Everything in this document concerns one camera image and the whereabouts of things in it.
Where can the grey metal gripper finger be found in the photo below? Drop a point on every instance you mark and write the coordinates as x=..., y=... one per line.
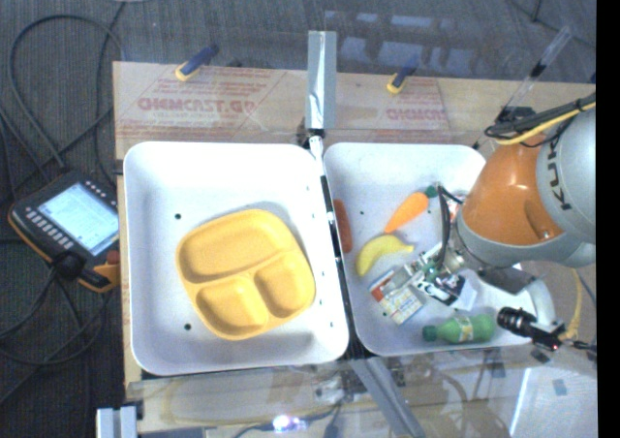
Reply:
x=401, y=276
x=422, y=288

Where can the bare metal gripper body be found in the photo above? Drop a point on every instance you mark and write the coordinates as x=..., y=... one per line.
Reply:
x=438, y=265

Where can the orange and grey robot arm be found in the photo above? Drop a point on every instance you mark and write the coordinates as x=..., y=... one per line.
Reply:
x=513, y=203

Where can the black and white packet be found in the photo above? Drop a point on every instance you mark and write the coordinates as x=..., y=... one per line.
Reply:
x=448, y=288

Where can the white and orange carton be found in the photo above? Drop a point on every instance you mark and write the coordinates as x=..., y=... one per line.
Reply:
x=399, y=303

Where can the yellow banana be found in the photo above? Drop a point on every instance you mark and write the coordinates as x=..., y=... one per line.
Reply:
x=378, y=249

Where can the green bottle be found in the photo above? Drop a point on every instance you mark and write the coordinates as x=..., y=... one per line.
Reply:
x=460, y=329

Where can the orange carrot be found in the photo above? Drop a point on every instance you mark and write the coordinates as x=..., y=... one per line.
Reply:
x=409, y=210

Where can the red-brown sausage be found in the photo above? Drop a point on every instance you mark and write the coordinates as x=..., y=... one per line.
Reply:
x=343, y=225

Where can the white plastic tray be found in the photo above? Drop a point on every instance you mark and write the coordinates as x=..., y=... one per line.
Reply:
x=160, y=174
x=382, y=169

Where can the yellow divided plate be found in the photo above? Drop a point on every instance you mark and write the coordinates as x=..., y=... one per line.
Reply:
x=242, y=271

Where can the brown cardboard board red print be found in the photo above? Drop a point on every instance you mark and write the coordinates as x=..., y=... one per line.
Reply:
x=213, y=102

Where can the black cylinder on white bracket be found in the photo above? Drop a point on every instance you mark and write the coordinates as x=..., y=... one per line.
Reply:
x=528, y=322

